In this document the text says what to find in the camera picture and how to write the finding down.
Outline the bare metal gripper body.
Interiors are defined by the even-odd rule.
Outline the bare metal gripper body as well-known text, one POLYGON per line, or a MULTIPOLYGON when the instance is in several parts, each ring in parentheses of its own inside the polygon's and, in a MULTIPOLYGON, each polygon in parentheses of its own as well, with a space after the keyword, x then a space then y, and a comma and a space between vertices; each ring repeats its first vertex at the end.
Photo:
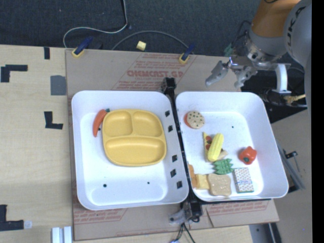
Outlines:
POLYGON ((247 68, 268 70, 279 58, 281 58, 280 38, 246 38, 241 47, 233 50, 228 67, 234 71, 243 71, 247 68))

